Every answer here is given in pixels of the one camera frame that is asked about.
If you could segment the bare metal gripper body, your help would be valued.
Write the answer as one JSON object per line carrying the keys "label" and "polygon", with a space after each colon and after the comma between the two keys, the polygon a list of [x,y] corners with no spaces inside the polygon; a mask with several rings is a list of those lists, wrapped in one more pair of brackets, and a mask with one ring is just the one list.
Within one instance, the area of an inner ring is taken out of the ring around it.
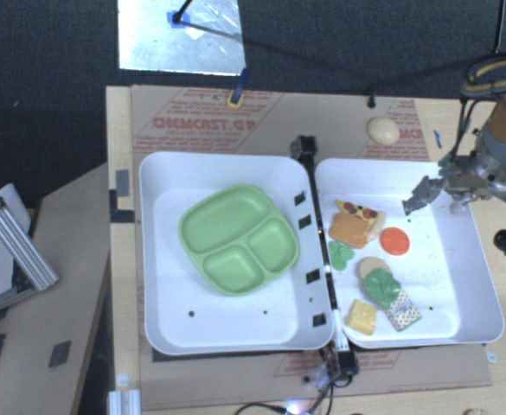
{"label": "bare metal gripper body", "polygon": [[439,167],[447,194],[472,192],[482,201],[496,198],[506,203],[506,169],[493,157],[447,155],[439,161]]}

